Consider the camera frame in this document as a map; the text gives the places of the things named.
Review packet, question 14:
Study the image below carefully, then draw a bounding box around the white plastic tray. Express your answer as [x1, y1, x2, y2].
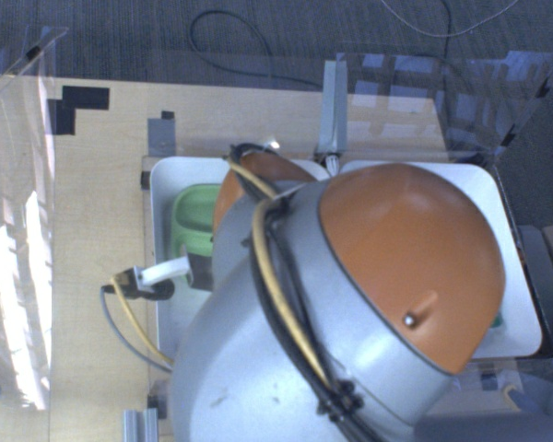
[148, 156, 334, 364]
[338, 160, 544, 359]

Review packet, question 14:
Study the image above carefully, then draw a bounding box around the green divided plate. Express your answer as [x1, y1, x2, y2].
[171, 182, 223, 260]

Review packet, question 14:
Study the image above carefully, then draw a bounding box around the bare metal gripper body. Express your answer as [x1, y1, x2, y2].
[186, 250, 215, 293]

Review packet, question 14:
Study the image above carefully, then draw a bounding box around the black cylinder on white bracket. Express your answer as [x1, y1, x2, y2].
[118, 255, 193, 302]

